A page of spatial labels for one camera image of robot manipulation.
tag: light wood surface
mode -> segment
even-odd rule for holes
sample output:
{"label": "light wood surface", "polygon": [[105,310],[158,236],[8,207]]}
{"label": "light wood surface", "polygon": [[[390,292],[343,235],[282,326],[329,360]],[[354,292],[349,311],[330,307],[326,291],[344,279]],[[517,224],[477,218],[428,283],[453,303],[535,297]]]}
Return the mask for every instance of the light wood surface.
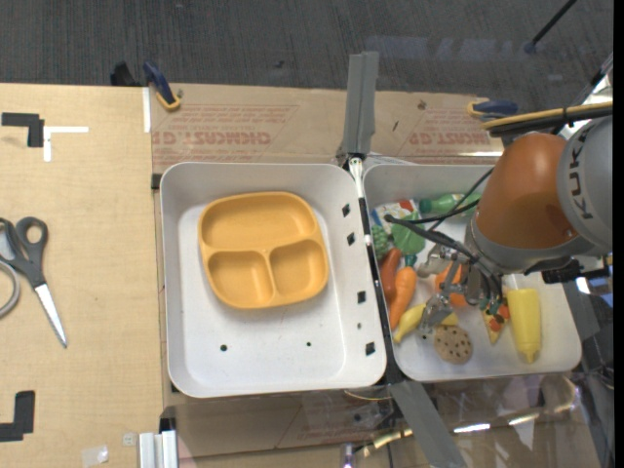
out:
{"label": "light wood surface", "polygon": [[37,113],[53,159],[26,146],[26,128],[0,127],[0,215],[48,223],[44,273],[68,340],[58,342],[23,277],[0,320],[0,422],[15,394],[34,390],[34,432],[0,443],[2,467],[81,467],[106,445],[107,466],[132,467],[128,432],[157,431],[162,411],[151,140],[141,89],[1,85],[2,112]]}

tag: black pole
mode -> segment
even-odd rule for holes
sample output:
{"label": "black pole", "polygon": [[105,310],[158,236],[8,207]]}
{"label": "black pole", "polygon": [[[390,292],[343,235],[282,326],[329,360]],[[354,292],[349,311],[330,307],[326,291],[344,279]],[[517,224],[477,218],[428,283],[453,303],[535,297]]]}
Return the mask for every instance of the black pole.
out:
{"label": "black pole", "polygon": [[558,20],[562,18],[562,16],[569,10],[569,8],[574,5],[576,0],[568,0],[563,7],[553,16],[552,19],[548,21],[546,24],[535,36],[534,38],[525,45],[525,52],[527,54],[532,54],[535,52],[535,46],[537,42],[539,42],[548,31],[557,23]]}

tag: metal ring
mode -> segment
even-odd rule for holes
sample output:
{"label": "metal ring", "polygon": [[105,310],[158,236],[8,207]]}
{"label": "metal ring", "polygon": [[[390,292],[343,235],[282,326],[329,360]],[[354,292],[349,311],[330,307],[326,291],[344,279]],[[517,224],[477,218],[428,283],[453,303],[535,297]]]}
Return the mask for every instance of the metal ring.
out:
{"label": "metal ring", "polygon": [[11,265],[0,260],[0,270],[4,270],[11,280],[13,281],[13,293],[9,297],[9,301],[7,301],[2,307],[0,307],[0,319],[6,316],[13,307],[16,306],[18,300],[20,299],[20,279],[18,278],[18,273],[13,269]]}

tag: green toy bottle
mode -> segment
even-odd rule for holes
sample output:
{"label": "green toy bottle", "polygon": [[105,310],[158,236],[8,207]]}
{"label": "green toy bottle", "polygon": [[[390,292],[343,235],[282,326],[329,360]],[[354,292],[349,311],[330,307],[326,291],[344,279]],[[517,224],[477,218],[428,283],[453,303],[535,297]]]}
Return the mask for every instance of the green toy bottle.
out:
{"label": "green toy bottle", "polygon": [[[450,210],[452,209],[452,207],[455,206],[455,204],[457,204],[457,202],[463,198],[464,195],[463,194],[443,194],[442,196],[440,196],[438,199],[421,199],[418,202],[418,209],[420,210],[420,212],[423,215],[430,215],[430,214],[434,214],[434,215],[441,215],[441,214],[445,214],[447,212],[450,212]],[[475,202],[476,200],[481,198],[481,194],[478,192],[473,192],[472,194],[470,194],[461,205],[459,205],[459,207],[465,207],[466,205],[470,205],[471,203]],[[464,212],[463,214],[461,214],[461,216],[467,216],[469,214],[471,214],[475,209],[471,208],[470,210],[467,210],[466,212]]]}

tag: green vegetable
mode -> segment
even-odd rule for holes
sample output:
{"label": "green vegetable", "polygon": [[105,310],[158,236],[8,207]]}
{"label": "green vegetable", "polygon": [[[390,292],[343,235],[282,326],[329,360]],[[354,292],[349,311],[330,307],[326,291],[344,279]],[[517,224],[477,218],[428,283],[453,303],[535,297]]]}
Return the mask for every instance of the green vegetable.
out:
{"label": "green vegetable", "polygon": [[[418,212],[414,211],[408,216],[404,216],[403,220],[418,220],[419,218],[420,215]],[[410,231],[407,227],[399,225],[398,223],[393,223],[391,231],[394,246],[401,250],[403,254],[417,254],[424,250],[424,238]]]}
{"label": "green vegetable", "polygon": [[374,248],[374,255],[377,261],[380,261],[391,248],[388,241],[388,234],[381,225],[372,225],[370,227],[370,234],[372,235],[372,247]]}

